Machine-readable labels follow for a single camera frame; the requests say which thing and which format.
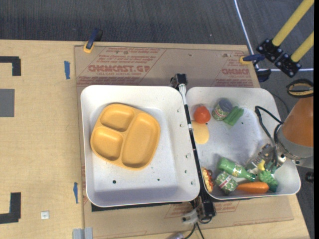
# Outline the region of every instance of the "yellow divided plate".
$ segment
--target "yellow divided plate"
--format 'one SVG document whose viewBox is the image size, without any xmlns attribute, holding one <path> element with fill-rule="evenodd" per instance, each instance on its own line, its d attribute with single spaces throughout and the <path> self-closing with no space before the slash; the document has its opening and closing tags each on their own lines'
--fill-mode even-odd
<svg viewBox="0 0 319 239">
<path fill-rule="evenodd" d="M 123 168 L 141 170 L 151 162 L 160 124 L 148 113 L 123 104 L 106 106 L 92 131 L 93 152 Z"/>
</svg>

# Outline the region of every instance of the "gray carpet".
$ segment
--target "gray carpet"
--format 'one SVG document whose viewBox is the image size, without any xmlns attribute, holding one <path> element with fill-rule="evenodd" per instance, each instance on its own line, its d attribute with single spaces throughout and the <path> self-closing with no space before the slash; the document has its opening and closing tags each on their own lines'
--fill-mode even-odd
<svg viewBox="0 0 319 239">
<path fill-rule="evenodd" d="M 273 38 L 303 0 L 0 0 L 0 39 L 85 41 L 92 30 L 103 30 L 102 41 L 244 44 L 257 46 Z M 281 45 L 292 54 L 314 29 L 314 6 Z M 300 61 L 314 67 L 314 48 Z M 260 68 L 276 69 L 267 60 Z M 286 93 L 292 80 L 314 80 L 312 71 L 293 79 L 271 73 L 261 87 L 270 91 L 284 120 L 297 102 Z M 315 238 L 314 184 L 305 181 L 307 168 L 298 168 L 302 188 L 297 193 L 311 238 Z"/>
</svg>

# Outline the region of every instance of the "green bottle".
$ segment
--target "green bottle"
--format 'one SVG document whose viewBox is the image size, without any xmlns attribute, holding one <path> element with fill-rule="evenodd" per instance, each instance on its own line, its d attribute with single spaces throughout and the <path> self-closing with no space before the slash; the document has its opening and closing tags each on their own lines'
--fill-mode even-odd
<svg viewBox="0 0 319 239">
<path fill-rule="evenodd" d="M 243 166 L 238 165 L 238 164 L 236 164 L 236 163 L 234 163 L 234 162 L 232 162 L 224 157 L 222 157 L 218 161 L 217 168 L 219 170 L 222 170 L 222 171 L 225 171 L 225 172 L 231 174 L 232 176 L 239 177 L 239 178 L 245 178 L 249 181 L 255 181 L 255 179 L 256 179 L 255 174 L 247 172 Z"/>
</svg>

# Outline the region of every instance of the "green can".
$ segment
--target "green can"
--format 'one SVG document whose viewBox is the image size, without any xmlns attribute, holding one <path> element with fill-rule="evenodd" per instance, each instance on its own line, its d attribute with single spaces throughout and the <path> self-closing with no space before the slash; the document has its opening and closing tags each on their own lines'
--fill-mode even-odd
<svg viewBox="0 0 319 239">
<path fill-rule="evenodd" d="M 215 183 L 222 191 L 225 192 L 226 195 L 233 192 L 238 186 L 238 183 L 232 178 L 232 176 L 225 171 L 216 177 Z"/>
<path fill-rule="evenodd" d="M 232 109 L 233 105 L 231 102 L 226 98 L 222 98 L 211 114 L 215 120 L 224 120 Z"/>
</svg>

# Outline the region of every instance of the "clamp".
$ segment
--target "clamp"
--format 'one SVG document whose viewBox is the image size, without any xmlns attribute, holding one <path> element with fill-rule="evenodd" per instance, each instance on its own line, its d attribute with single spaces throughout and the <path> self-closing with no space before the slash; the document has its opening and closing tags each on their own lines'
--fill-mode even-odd
<svg viewBox="0 0 319 239">
<path fill-rule="evenodd" d="M 262 61 L 265 58 L 266 58 L 266 56 L 264 54 L 254 54 L 254 55 L 249 55 L 249 56 L 246 56 L 246 57 L 243 57 L 243 56 L 240 57 L 239 58 L 239 62 L 242 65 L 247 65 L 250 62 L 254 61 L 253 65 L 256 66 L 259 61 Z M 259 70 L 259 69 L 255 68 L 255 71 L 256 71 L 257 78 L 258 78 L 259 82 L 264 82 L 264 81 L 268 80 L 269 76 L 271 74 L 271 70 L 270 69 Z"/>
<path fill-rule="evenodd" d="M 86 53 L 91 53 L 92 50 L 93 50 L 93 47 L 94 47 L 94 42 L 95 41 L 101 41 L 101 38 L 102 38 L 102 34 L 103 34 L 103 31 L 98 29 L 98 28 L 95 28 L 89 38 L 88 41 L 85 42 L 84 46 L 83 46 L 83 50 L 84 52 Z"/>
</svg>

